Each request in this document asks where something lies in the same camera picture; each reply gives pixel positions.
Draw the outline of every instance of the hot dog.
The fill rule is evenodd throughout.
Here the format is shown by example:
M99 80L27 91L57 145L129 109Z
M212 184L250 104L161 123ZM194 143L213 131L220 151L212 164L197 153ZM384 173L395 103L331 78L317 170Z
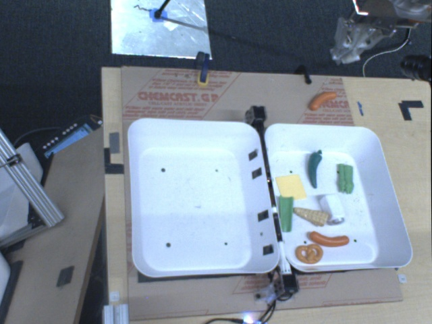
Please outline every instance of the hot dog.
M347 237L346 235L335 236L334 238L330 238L318 232L309 233L309 239L311 239L313 242L316 242L317 244L327 246L327 247L344 246L350 242L349 237Z
M325 101L334 100L338 95L334 91L326 91L317 95L309 104L311 111L316 111Z

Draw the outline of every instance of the pretzel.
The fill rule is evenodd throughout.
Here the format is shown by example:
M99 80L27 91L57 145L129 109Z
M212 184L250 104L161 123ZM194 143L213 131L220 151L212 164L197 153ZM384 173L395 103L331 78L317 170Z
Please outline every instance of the pretzel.
M301 245L296 248L296 257L300 262L315 264L323 258L323 249L317 244Z

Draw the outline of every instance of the black clip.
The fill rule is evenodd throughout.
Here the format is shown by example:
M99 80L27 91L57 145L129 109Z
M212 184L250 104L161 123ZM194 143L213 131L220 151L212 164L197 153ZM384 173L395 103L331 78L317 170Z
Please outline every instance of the black clip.
M304 82L306 84L311 84L312 83L311 77L309 76L309 72L306 69L305 65L298 66L297 70L294 72L294 74L302 74L304 76Z

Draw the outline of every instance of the green vegetable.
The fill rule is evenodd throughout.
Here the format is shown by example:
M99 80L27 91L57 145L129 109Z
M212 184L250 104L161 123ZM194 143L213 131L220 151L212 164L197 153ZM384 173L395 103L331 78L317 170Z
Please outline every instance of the green vegetable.
M354 190L354 182L352 181L354 169L351 165L338 164L337 171L339 172L337 183L339 191L351 194Z
M308 174L309 174L310 183L312 184L313 188L317 188L317 168L318 168L318 164L323 159L321 154L322 154L322 152L321 152L321 150L319 150L319 151L313 153L309 157Z
M279 219L284 233L292 228L292 212L294 210L294 197L279 197Z

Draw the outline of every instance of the cardboard sheet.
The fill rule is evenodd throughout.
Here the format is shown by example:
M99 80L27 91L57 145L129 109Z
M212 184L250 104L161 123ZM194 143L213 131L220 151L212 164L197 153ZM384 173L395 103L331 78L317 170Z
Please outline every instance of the cardboard sheet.
M341 78L211 72L209 85L196 84L197 71L124 67L123 136L125 165L128 298L130 320L262 311L254 295L269 284L267 275L177 277L150 279L132 262L130 184L127 131L141 117L242 121L252 105L267 109L266 126L277 122L353 125ZM336 91L337 99L317 111L310 100L320 92ZM300 291L278 309L401 301L393 269L304 274Z

